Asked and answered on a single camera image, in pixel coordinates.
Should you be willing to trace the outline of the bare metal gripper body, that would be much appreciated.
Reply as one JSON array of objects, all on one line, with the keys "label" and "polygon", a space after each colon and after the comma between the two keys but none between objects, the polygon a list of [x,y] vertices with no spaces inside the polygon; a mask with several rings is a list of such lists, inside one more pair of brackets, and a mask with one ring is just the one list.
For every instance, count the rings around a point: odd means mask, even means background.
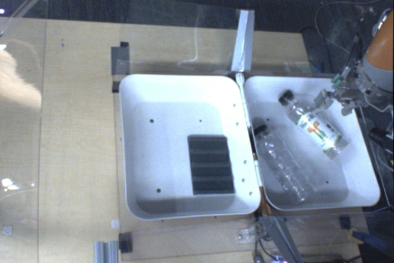
[{"label": "bare metal gripper body", "polygon": [[378,87],[367,77],[335,76],[331,79],[335,98],[354,106],[387,107],[388,91]]}]

